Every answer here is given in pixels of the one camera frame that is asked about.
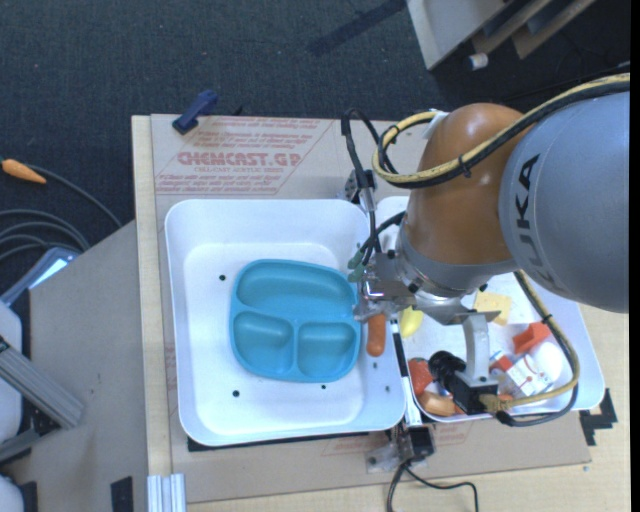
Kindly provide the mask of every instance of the dark floor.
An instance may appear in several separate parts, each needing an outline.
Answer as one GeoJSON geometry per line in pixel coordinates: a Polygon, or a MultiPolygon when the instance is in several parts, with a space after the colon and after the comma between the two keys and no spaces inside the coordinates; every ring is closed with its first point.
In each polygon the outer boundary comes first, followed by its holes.
{"type": "MultiPolygon", "coordinates": [[[[629,61],[630,28],[630,0],[599,0],[525,60],[508,42],[470,72],[465,43],[429,72],[403,0],[7,0],[0,154],[63,175],[127,222],[132,115],[181,113],[205,89],[220,114],[335,118],[359,107],[391,120],[475,101],[527,110],[629,61]]],[[[57,183],[0,180],[0,211],[59,215],[90,244],[116,229],[57,183]]],[[[0,230],[18,221],[0,218],[0,230]]],[[[0,291],[37,257],[0,259],[0,291]]]]}

